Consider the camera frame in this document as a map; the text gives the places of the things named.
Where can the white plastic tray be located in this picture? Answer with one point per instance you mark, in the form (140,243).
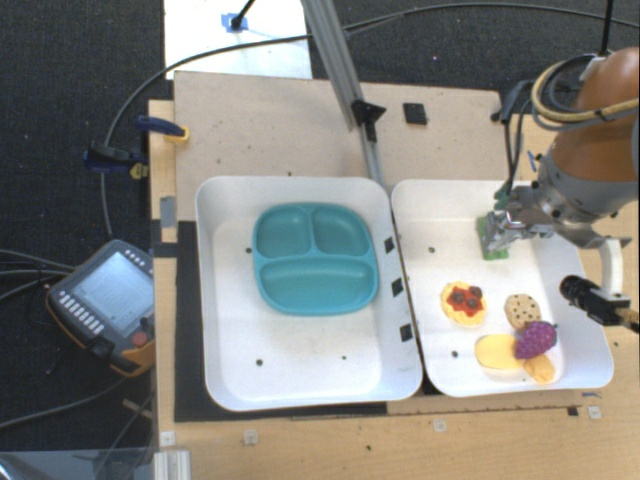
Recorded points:
(525,268)
(300,358)

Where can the yellow-orange toy bread piece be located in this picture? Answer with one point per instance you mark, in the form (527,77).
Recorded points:
(541,369)

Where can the pale yellow oval toy food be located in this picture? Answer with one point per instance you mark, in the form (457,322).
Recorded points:
(495,352)

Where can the pale brown flat board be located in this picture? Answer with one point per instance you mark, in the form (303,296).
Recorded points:
(270,128)

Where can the black block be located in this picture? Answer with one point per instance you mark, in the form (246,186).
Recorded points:
(415,113)

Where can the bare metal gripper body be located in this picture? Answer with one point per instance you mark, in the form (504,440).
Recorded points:
(535,210)

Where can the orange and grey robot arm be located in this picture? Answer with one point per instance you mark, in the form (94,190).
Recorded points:
(600,133)

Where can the green toy food piece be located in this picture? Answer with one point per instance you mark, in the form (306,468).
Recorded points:
(494,255)

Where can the tan chocolate chip biscuit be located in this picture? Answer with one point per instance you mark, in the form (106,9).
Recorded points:
(520,308)

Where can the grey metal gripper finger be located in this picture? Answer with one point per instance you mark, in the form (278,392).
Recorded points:
(491,233)
(512,235)

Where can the teal divided plate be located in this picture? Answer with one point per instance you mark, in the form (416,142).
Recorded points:
(315,283)

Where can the purple toy grapes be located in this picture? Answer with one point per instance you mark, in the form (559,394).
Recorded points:
(536,340)

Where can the black cylinder on white bracket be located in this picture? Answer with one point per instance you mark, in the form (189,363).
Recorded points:
(595,298)

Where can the yellow and red toy pizza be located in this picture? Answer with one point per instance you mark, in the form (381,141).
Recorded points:
(462,305)

